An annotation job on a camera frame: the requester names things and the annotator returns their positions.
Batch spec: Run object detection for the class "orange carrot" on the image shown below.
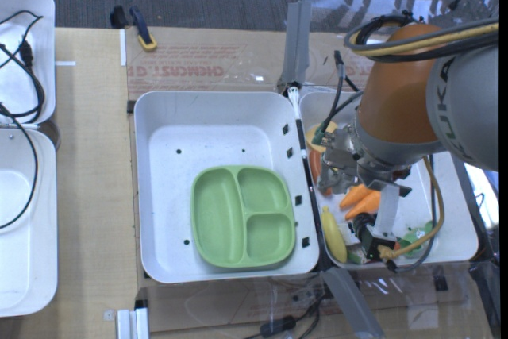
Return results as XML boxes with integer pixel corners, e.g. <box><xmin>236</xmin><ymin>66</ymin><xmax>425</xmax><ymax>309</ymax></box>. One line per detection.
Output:
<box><xmin>344</xmin><ymin>190</ymin><xmax>383</xmax><ymax>222</ymax></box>
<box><xmin>338</xmin><ymin>183</ymin><xmax>375</xmax><ymax>210</ymax></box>

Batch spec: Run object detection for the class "green and red small toy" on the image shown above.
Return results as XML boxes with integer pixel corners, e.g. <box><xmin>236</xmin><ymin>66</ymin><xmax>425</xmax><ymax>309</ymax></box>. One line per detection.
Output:
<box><xmin>346</xmin><ymin>245</ymin><xmax>373</xmax><ymax>265</ymax></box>

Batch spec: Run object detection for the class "white small packet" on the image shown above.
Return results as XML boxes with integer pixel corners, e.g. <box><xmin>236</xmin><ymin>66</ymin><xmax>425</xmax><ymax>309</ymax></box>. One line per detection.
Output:
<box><xmin>337</xmin><ymin>223</ymin><xmax>361</xmax><ymax>248</ymax></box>

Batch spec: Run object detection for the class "yellow round toy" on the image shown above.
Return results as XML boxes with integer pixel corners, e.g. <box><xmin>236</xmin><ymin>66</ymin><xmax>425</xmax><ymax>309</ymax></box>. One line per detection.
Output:
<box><xmin>305</xmin><ymin>121</ymin><xmax>339</xmax><ymax>152</ymax></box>

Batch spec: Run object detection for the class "yellow banana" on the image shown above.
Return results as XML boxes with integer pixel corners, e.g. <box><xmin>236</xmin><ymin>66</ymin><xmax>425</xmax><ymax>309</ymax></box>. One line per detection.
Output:
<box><xmin>320</xmin><ymin>205</ymin><xmax>348</xmax><ymax>264</ymax></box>

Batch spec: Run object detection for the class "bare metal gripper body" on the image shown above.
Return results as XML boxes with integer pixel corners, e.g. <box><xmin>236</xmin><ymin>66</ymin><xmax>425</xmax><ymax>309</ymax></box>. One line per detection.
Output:
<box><xmin>321</xmin><ymin>125</ymin><xmax>360</xmax><ymax>173</ymax></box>

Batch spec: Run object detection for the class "red sausage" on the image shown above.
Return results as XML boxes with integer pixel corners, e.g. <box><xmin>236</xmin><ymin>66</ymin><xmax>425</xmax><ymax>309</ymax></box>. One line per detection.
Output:
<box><xmin>309</xmin><ymin>149</ymin><xmax>333</xmax><ymax>197</ymax></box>

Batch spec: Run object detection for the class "brown cardboard board red print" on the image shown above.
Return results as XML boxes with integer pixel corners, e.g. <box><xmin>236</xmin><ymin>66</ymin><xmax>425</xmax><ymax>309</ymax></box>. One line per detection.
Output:
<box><xmin>125</xmin><ymin>25</ymin><xmax>483</xmax><ymax>333</ymax></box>

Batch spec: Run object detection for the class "black cable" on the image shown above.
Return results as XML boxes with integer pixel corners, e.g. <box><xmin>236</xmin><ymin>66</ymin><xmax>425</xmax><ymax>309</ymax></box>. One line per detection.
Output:
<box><xmin>0</xmin><ymin>10</ymin><xmax>46</xmax><ymax>229</ymax></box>

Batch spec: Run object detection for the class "green toy vegetable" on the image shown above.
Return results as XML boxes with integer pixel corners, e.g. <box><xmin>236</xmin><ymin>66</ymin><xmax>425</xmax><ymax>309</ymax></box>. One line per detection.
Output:
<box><xmin>398</xmin><ymin>221</ymin><xmax>435</xmax><ymax>260</ymax></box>

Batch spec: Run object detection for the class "white plastic tray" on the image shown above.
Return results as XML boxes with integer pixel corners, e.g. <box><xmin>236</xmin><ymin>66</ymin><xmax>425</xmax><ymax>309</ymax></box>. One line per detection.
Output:
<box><xmin>133</xmin><ymin>91</ymin><xmax>321</xmax><ymax>285</ymax></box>
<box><xmin>0</xmin><ymin>0</ymin><xmax>56</xmax><ymax>127</ymax></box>
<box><xmin>0</xmin><ymin>128</ymin><xmax>59</xmax><ymax>318</ymax></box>
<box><xmin>298</xmin><ymin>91</ymin><xmax>480</xmax><ymax>272</ymax></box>

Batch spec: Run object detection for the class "green divided plate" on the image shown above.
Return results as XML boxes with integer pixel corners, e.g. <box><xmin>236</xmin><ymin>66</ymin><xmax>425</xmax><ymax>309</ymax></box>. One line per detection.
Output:
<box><xmin>190</xmin><ymin>165</ymin><xmax>298</xmax><ymax>269</ymax></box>

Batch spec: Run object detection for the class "black cylinder on white bracket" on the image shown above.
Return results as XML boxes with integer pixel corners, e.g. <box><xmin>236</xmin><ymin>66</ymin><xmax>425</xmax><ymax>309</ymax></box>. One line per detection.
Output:
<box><xmin>351</xmin><ymin>179</ymin><xmax>413</xmax><ymax>262</ymax></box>

